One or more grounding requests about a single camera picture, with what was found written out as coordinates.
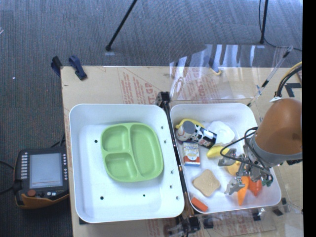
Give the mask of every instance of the green tray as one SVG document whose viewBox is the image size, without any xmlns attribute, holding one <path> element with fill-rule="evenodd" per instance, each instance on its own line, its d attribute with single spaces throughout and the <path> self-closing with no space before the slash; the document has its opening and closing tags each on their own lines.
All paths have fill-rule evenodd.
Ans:
<svg viewBox="0 0 316 237">
<path fill-rule="evenodd" d="M 121 123 L 104 129 L 101 152 L 106 172 L 120 182 L 150 180 L 163 170 L 158 137 L 143 123 Z"/>
</svg>

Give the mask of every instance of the dark floor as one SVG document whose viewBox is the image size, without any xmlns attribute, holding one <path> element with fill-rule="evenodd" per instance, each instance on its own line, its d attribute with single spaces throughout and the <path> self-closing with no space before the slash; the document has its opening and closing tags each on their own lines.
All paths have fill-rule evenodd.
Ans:
<svg viewBox="0 0 316 237">
<path fill-rule="evenodd" d="M 205 45 L 258 45 L 265 0 L 0 0 L 0 160 L 15 164 L 24 148 L 47 148 L 64 132 L 60 78 L 51 69 L 76 55 L 82 65 L 169 66 Z M 293 46 L 283 66 L 302 60 L 303 0 L 269 0 L 263 45 Z M 260 66 L 273 57 L 260 56 Z M 0 168 L 0 190 L 13 171 Z M 13 193 L 0 200 L 0 236 L 72 236 L 68 200 L 21 210 Z"/>
</svg>

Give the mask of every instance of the toy bread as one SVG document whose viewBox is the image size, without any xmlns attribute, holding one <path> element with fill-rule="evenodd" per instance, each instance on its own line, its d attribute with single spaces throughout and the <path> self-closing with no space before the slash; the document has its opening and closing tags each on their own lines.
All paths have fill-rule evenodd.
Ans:
<svg viewBox="0 0 316 237">
<path fill-rule="evenodd" d="M 209 197 L 217 190 L 221 184 L 209 169 L 193 180 L 193 186 L 197 188 L 206 197 Z"/>
</svg>

